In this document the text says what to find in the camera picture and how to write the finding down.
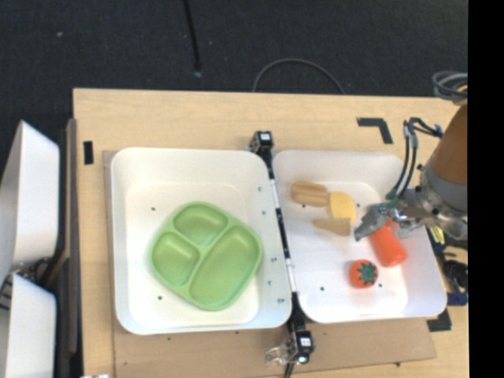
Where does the tan toy wedge slice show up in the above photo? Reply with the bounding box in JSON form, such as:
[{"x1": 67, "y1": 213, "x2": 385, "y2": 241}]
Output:
[{"x1": 312, "y1": 217, "x2": 353, "y2": 237}]

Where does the thin black and white rod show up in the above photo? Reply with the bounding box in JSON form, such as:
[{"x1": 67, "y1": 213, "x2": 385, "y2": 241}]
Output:
[{"x1": 261, "y1": 147, "x2": 305, "y2": 332}]

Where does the white plastic tray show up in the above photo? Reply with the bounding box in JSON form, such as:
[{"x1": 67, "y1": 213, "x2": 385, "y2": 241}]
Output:
[
  {"x1": 272, "y1": 149, "x2": 449, "y2": 325},
  {"x1": 109, "y1": 146, "x2": 294, "y2": 336}
]

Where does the tan toy bread bun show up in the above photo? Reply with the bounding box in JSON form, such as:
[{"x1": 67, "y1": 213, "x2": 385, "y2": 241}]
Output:
[{"x1": 290, "y1": 180, "x2": 330, "y2": 208}]

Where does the black block with thin wires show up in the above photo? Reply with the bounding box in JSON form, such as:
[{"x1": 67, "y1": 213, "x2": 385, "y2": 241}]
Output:
[
  {"x1": 290, "y1": 329, "x2": 315, "y2": 365},
  {"x1": 250, "y1": 130, "x2": 274, "y2": 152}
]

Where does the orange toy carrot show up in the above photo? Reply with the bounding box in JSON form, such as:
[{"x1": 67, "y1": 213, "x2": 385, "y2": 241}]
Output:
[{"x1": 369, "y1": 219, "x2": 409, "y2": 269}]

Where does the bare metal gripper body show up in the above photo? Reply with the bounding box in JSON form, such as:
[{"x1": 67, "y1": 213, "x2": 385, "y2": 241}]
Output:
[{"x1": 389, "y1": 187, "x2": 469, "y2": 240}]

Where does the yellow toy cheese piece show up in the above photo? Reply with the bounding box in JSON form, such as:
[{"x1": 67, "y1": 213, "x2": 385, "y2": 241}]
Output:
[{"x1": 328, "y1": 191, "x2": 358, "y2": 222}]

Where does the orange tomato with green top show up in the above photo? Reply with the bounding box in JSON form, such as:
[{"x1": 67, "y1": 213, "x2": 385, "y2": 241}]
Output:
[{"x1": 348, "y1": 258, "x2": 380, "y2": 290}]

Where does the green divided plate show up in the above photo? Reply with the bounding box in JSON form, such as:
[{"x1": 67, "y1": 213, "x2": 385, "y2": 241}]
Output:
[{"x1": 149, "y1": 201, "x2": 265, "y2": 312}]

